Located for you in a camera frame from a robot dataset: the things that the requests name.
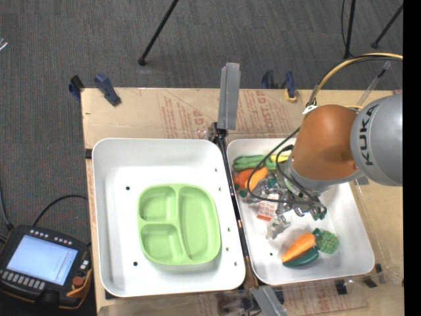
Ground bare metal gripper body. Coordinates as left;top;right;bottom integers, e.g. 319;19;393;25
249;176;327;217

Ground clear packet with orange print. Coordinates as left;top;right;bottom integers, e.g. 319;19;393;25
256;200;279;222

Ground orange carrot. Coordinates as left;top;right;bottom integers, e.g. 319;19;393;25
281;232;317;263

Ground thin black rod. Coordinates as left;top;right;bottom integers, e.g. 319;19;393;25
216;136;259;290

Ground orange yellow toy fruit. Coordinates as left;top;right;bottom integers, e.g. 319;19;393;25
247;166;269;192

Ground dark green toy cucumber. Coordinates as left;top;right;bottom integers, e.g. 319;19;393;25
282;246;320;269

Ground orange toy pepper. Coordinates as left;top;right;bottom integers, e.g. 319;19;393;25
234;168;255;191

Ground green grapes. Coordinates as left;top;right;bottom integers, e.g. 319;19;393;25
314;229;340;255

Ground green pea pods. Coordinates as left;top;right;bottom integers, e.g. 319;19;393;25
232;154;278;172

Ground white plastic tray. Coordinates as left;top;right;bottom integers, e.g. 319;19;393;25
226;138;376;286
91;137;247;298

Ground green divided plate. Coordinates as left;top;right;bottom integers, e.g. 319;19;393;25
137;183;222;266

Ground brown cardboard board red print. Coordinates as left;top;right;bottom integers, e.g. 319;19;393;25
80;87;403;316

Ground black block with wires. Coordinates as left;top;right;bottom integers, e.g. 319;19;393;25
207;122;228;142

